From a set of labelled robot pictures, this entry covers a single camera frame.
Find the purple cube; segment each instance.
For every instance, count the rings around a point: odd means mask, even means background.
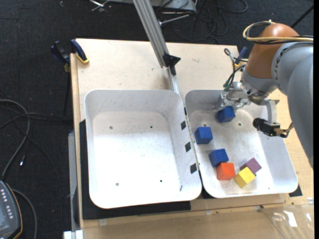
[[[213,150],[209,155],[210,163],[213,167],[218,166],[221,162],[227,162],[229,161],[229,158],[227,156],[225,149],[216,149]]]
[[[243,164],[241,167],[239,167],[239,169],[243,170],[245,167],[248,167],[253,172],[253,174],[256,174],[257,171],[262,168],[254,157]]]

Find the white tray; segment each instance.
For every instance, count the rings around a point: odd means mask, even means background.
[[[93,90],[85,97],[89,193],[100,208],[189,201],[201,181],[181,97]]]
[[[199,170],[205,190],[215,198],[290,193],[296,190],[298,179],[287,152],[284,140],[278,136],[267,137],[257,131],[255,118],[268,119],[265,106],[250,104],[239,109],[230,122],[220,123],[213,106],[221,90],[193,90],[186,94],[185,105],[193,133],[199,126],[210,126],[213,140],[209,144],[195,144]],[[239,167],[254,157],[262,166],[256,178],[240,188],[232,179],[217,179],[208,155],[214,149],[224,148],[229,162]]]

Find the foam block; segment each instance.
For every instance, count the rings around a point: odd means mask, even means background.
[[[217,113],[217,118],[220,123],[230,122],[233,118],[235,118],[233,108],[231,106],[227,106],[226,108],[220,110]]]
[[[231,180],[232,178],[235,177],[236,173],[235,173],[235,167],[234,167],[234,163],[225,163],[222,162],[220,163],[217,168],[217,179],[218,180]]]
[[[208,144],[213,139],[209,126],[200,126],[195,132],[197,144]]]
[[[243,170],[245,167],[248,167],[254,174],[262,168],[254,157],[239,167],[239,169]]]
[[[256,175],[248,168],[245,167],[243,170],[239,171],[238,174],[234,177],[235,182],[239,187],[243,188],[245,185],[250,183],[256,178]]]
[[[216,149],[209,154],[209,160],[213,167],[218,166],[221,162],[229,160],[225,149]]]

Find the yellow cube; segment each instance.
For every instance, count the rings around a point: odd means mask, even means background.
[[[244,187],[246,184],[250,183],[252,180],[256,178],[256,175],[248,168],[245,167],[234,177],[235,182],[239,187]]]

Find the black handheld device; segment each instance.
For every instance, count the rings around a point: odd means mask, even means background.
[[[22,217],[12,189],[0,180],[0,239],[17,239],[22,233]]]

